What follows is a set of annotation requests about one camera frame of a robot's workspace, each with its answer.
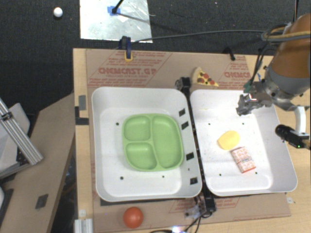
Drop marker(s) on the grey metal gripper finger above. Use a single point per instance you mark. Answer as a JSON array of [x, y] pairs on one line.
[[240, 105], [251, 107]]

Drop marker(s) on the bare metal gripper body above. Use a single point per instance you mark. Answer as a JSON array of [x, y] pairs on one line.
[[263, 98]]

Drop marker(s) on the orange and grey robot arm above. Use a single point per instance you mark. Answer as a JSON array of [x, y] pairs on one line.
[[291, 57]]

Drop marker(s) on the yellow oval toy food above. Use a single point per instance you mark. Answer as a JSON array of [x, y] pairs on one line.
[[228, 140]]

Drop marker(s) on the toy pizza slice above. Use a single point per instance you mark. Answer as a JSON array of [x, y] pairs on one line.
[[205, 78]]

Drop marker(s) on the white plastic tray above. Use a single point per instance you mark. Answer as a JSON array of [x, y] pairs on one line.
[[267, 154], [109, 154]]

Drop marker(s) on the pink and white carton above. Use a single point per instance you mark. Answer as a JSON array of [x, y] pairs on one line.
[[243, 159]]

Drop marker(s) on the thin black rod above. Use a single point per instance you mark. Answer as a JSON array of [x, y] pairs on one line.
[[195, 139]]

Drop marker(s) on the green divided plate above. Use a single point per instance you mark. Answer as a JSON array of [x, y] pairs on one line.
[[165, 142]]

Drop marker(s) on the brown cardboard board red print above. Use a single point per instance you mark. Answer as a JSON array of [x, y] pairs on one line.
[[145, 69]]

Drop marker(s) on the red ball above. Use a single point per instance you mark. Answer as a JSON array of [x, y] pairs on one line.
[[133, 217]]

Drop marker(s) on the white ball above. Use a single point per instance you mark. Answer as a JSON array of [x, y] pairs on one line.
[[58, 11]]

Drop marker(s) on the black cylinder on white bracket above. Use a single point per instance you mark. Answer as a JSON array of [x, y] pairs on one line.
[[289, 133]]

